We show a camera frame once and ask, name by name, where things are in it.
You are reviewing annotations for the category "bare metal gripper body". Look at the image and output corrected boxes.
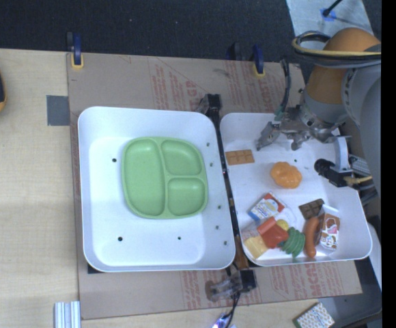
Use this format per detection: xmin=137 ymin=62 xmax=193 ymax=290
xmin=279 ymin=105 xmax=341 ymax=145

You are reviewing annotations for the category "orange toy mandarin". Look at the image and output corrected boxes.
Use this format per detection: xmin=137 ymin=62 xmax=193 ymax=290
xmin=270 ymin=161 xmax=303 ymax=190

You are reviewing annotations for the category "orange square biscuit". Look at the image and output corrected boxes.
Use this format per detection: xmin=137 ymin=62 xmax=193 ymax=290
xmin=225 ymin=149 xmax=256 ymax=166

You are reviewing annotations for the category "white plastic tray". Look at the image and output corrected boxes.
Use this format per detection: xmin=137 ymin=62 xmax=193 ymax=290
xmin=77 ymin=105 xmax=237 ymax=273
xmin=218 ymin=111 xmax=373 ymax=268

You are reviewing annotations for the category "thin black and white rod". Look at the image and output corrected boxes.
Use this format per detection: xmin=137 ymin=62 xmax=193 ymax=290
xmin=214 ymin=107 xmax=246 ymax=270

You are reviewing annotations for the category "brown chocolate bar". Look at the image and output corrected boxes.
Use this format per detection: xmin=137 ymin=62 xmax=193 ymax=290
xmin=298 ymin=198 xmax=326 ymax=220

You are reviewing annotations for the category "white blue red carton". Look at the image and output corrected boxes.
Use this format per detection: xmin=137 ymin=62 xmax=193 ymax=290
xmin=246 ymin=191 xmax=286 ymax=223

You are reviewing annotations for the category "brown and white packet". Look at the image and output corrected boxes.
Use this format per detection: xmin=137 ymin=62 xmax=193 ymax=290
xmin=316 ymin=211 xmax=341 ymax=251

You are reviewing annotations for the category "red toy bottle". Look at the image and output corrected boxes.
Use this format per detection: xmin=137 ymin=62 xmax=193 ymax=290
xmin=256 ymin=216 xmax=289 ymax=250

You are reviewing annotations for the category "orange toy sausage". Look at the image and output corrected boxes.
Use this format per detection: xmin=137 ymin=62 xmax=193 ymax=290
xmin=302 ymin=216 xmax=322 ymax=260

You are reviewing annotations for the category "green ribbed toy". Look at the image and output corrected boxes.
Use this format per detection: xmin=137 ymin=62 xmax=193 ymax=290
xmin=279 ymin=227 xmax=307 ymax=260

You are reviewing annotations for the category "yellow toy cheese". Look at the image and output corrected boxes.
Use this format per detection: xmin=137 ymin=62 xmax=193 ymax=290
xmin=242 ymin=234 xmax=269 ymax=260

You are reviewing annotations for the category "green divided plate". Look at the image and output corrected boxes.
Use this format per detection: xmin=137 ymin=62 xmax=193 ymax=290
xmin=120 ymin=136 xmax=210 ymax=220

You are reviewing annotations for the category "brown cardboard board red print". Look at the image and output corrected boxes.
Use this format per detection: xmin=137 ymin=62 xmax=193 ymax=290
xmin=66 ymin=52 xmax=364 ymax=321

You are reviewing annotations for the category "green and white patterned carton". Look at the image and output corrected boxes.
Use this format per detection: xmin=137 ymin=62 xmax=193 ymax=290
xmin=292 ymin=301 xmax=336 ymax=328

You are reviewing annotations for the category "black cylinder on white bracket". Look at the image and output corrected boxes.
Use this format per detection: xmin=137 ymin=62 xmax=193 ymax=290
xmin=313 ymin=135 xmax=356 ymax=189

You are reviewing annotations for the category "black block with thin wires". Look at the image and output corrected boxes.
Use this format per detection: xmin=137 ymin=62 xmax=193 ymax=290
xmin=197 ymin=93 xmax=223 ymax=116
xmin=206 ymin=268 xmax=257 ymax=301

